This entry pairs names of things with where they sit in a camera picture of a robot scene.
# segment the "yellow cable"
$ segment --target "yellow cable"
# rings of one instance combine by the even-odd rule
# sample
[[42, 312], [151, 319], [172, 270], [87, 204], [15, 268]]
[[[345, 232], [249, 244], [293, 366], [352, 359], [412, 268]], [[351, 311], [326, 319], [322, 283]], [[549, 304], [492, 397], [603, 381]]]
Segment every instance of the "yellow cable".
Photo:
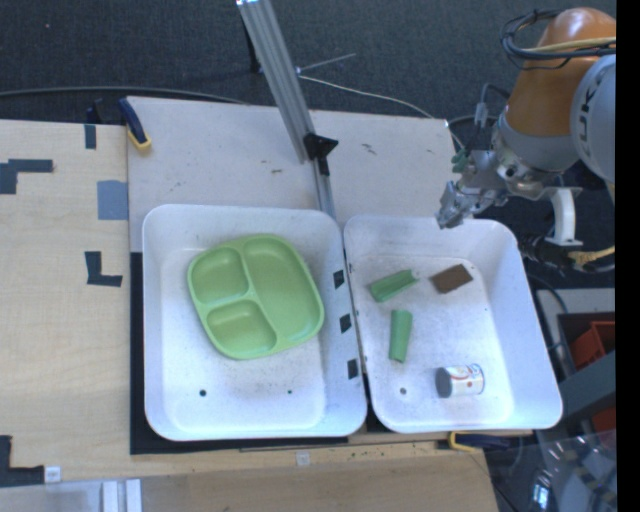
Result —
[[567, 50], [569, 48], [592, 48], [604, 44], [615, 44], [615, 37], [595, 37], [593, 39], [581, 39], [579, 41], [565, 41], [563, 43], [540, 46], [538, 48], [527, 48], [526, 52], [555, 52]]
[[578, 265], [582, 266], [600, 258], [604, 258], [605, 256], [609, 256], [614, 252], [616, 252], [616, 246], [612, 245], [608, 249], [603, 249], [601, 251], [572, 251], [567, 254], [567, 256], [572, 260], [575, 260]]

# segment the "green plate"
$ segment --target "green plate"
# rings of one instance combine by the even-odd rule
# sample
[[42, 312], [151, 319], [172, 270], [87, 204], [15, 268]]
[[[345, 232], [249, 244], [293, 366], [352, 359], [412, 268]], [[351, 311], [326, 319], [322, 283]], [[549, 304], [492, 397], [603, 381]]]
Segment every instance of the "green plate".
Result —
[[196, 256], [189, 291], [214, 346], [234, 359], [275, 354], [313, 338], [324, 306], [307, 265], [284, 238], [238, 238]]

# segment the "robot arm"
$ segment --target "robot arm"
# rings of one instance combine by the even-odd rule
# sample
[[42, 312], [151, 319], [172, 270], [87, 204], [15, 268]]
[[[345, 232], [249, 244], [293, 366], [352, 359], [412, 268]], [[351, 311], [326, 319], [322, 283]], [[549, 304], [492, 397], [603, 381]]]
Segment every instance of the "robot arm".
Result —
[[[514, 50], [515, 32], [545, 18], [551, 21], [538, 47]], [[556, 229], [546, 243], [577, 247], [573, 197], [580, 189], [554, 183], [578, 159], [615, 183], [616, 22], [601, 11], [577, 8], [533, 13], [506, 30], [505, 48], [528, 60], [493, 127], [491, 148], [465, 149], [454, 158], [461, 176], [447, 183], [438, 224], [455, 227], [510, 196], [550, 200]]]

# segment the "plastic tray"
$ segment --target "plastic tray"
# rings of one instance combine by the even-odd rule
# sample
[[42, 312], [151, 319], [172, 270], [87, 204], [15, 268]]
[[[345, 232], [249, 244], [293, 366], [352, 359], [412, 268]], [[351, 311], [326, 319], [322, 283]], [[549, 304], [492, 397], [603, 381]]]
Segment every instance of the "plastic tray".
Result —
[[[237, 360], [212, 345], [191, 299], [189, 265], [232, 240], [273, 235], [303, 258], [325, 320], [305, 343]], [[143, 223], [145, 413], [173, 441], [340, 437], [367, 411], [342, 235], [315, 210], [164, 205]]]
[[[544, 429], [562, 400], [513, 234], [491, 220], [441, 230], [433, 218], [362, 215], [345, 249], [373, 409], [401, 433]], [[470, 282], [447, 293], [430, 278], [462, 264]], [[371, 283], [410, 269], [418, 283], [385, 302]], [[413, 314], [404, 362], [389, 358], [391, 313]], [[477, 395], [440, 398], [439, 367], [479, 364]]]
[[298, 251], [282, 237], [260, 234], [196, 256], [187, 272], [202, 325], [228, 357], [252, 359], [314, 337], [322, 299]]

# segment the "can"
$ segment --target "can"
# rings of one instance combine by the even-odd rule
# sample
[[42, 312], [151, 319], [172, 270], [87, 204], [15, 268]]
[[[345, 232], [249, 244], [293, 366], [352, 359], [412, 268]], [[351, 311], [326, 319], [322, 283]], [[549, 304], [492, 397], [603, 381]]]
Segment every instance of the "can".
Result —
[[436, 390], [441, 398], [478, 395], [484, 389], [484, 374], [479, 364], [444, 366], [436, 370]]

